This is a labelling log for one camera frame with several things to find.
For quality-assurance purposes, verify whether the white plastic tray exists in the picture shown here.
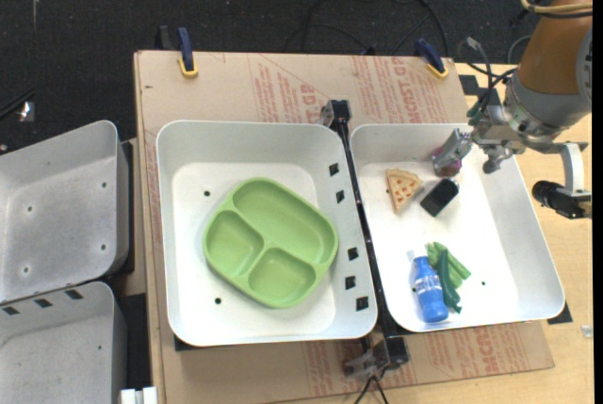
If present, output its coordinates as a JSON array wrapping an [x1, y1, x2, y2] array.
[[155, 119, 380, 348], [0, 281, 129, 404], [350, 122, 566, 334], [0, 119, 132, 305]]

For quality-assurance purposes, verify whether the toy pizza slice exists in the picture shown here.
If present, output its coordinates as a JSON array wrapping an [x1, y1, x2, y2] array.
[[384, 167, 425, 216]]

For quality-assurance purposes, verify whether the green divided plate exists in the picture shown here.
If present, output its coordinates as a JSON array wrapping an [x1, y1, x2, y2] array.
[[202, 176, 340, 311]]

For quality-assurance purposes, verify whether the blue plastic bottle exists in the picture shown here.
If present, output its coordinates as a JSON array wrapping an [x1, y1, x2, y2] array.
[[406, 250, 450, 325]]

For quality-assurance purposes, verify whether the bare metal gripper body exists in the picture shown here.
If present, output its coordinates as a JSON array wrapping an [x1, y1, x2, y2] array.
[[470, 103, 562, 158]]

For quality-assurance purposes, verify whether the light green toy vegetable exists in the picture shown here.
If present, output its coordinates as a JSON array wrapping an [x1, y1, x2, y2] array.
[[424, 241, 473, 291]]

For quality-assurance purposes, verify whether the small black bottle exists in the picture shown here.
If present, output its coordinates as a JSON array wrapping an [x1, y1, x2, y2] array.
[[419, 176, 461, 218]]

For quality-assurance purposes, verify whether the thin black rod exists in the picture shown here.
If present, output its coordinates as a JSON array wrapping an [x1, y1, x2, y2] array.
[[336, 119, 395, 347]]

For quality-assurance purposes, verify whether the black block with thin wires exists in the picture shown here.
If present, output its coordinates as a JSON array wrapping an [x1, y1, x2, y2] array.
[[342, 334, 410, 378], [321, 99, 354, 131]]

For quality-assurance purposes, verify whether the small purple object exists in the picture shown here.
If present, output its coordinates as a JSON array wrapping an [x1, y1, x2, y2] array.
[[432, 146, 464, 178]]

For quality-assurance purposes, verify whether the black cylinder on white bracket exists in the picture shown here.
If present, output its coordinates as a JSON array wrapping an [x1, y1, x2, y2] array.
[[531, 140, 593, 220]]

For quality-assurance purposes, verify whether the dark green toy bean pod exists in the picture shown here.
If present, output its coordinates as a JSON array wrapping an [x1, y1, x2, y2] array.
[[434, 249, 464, 315]]

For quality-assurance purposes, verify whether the brown cardboard board red print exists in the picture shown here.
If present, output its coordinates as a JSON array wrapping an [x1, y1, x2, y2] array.
[[133, 49, 556, 404]]

